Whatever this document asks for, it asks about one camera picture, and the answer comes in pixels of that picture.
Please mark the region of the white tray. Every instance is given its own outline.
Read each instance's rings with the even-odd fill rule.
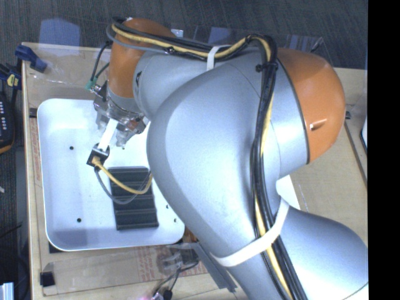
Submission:
[[[152,182],[159,226],[117,231],[113,202],[86,161],[102,134],[90,100],[49,99],[37,110],[46,234],[63,251],[172,244],[184,224]],[[111,147],[106,168],[148,166],[147,129],[133,136],[125,149]],[[101,177],[109,187],[109,180]]]

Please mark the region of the multimeter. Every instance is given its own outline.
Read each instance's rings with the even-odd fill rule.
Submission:
[[[0,93],[0,154],[14,143],[14,117],[5,95]]]

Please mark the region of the white strap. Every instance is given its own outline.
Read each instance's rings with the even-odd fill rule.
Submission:
[[[215,54],[218,52],[218,50],[222,47],[229,47],[229,46],[230,45],[225,44],[223,46],[214,46],[211,48],[207,56],[207,71],[214,69]]]
[[[276,240],[276,238],[280,235],[284,221],[286,219],[286,215],[288,214],[289,204],[281,198],[281,203],[279,205],[279,209],[276,215],[275,223],[268,232],[262,237],[254,240],[244,248],[239,251],[236,251],[234,254],[226,257],[216,257],[211,254],[214,259],[224,267],[233,267],[238,264],[243,263],[244,261],[256,256],[259,253],[262,253],[266,249],[268,249],[271,244]]]
[[[105,132],[102,134],[98,149],[103,150],[104,152],[107,151],[107,147],[113,138],[114,131],[117,128],[118,121],[115,119],[111,119],[107,123],[107,127]]]

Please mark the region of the blue plastic piece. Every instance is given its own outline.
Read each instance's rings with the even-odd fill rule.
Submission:
[[[47,64],[41,60],[30,47],[19,45],[15,53],[17,58],[31,62],[31,68],[43,73],[47,68]]]

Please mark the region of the carpeted floor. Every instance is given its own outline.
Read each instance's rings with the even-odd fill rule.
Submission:
[[[23,41],[100,46],[112,16],[149,18],[170,28],[228,28],[247,33],[322,37],[335,67],[364,69],[368,53],[368,0],[0,0],[0,63],[16,64]],[[76,28],[72,36],[60,20]],[[11,100],[11,90],[6,96]],[[16,139],[0,155],[0,253],[15,253],[16,151],[24,146],[21,92],[16,99]],[[18,260],[0,256],[0,284],[18,281]]]

